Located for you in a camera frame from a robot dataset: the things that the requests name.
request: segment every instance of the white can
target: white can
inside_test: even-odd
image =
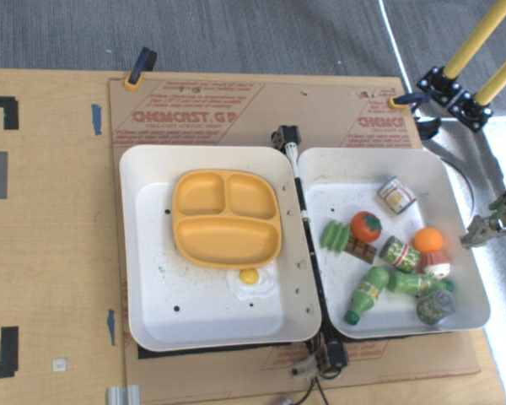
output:
[[[411,191],[397,177],[389,180],[377,193],[395,214],[401,213],[416,201]]]

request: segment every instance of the white plastic tray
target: white plastic tray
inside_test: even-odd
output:
[[[273,187],[283,232],[273,261],[276,293],[240,300],[225,270],[197,266],[176,249],[170,211],[175,183],[201,169],[255,173]],[[120,174],[129,324],[137,343],[169,351],[298,342],[318,332],[315,279],[292,169],[283,154],[263,147],[142,145],[122,155]]]
[[[320,268],[331,322],[350,338],[405,336],[480,328],[490,309],[472,251],[464,249],[466,233],[443,162],[418,149],[311,148],[299,157],[299,172],[310,218],[315,253]],[[398,177],[417,201],[399,215],[376,192],[390,178]],[[451,260],[449,279],[455,286],[457,313],[435,326],[423,324],[416,314],[417,299],[385,289],[373,309],[356,326],[343,317],[351,294],[371,265],[342,252],[320,247],[320,236],[332,219],[348,224],[361,210],[375,213],[382,223],[373,265],[393,268],[378,257],[385,241],[394,235],[407,243],[424,226],[441,231],[444,253]]]

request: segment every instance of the green can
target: green can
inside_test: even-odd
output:
[[[439,289],[418,301],[416,312],[422,322],[436,324],[446,316],[455,314],[457,302],[452,293]]]
[[[420,262],[422,255],[392,235],[380,250],[379,256],[398,270],[410,273]]]

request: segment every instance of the can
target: can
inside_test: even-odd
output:
[[[403,212],[416,201],[411,191],[397,177],[385,183],[377,193],[395,214]]]
[[[436,324],[446,316],[455,314],[457,302],[452,293],[438,289],[418,301],[416,312],[418,318],[426,324]]]
[[[379,257],[404,273],[414,270],[421,256],[420,252],[393,235],[385,242],[379,253]]]

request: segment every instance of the green bottle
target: green bottle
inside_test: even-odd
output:
[[[433,276],[422,273],[392,272],[386,288],[392,293],[425,295],[437,289],[454,290],[454,285],[448,280],[438,280]]]
[[[355,326],[360,316],[374,306],[382,289],[388,284],[390,275],[382,267],[371,267],[351,298],[351,307],[345,314],[345,321]]]

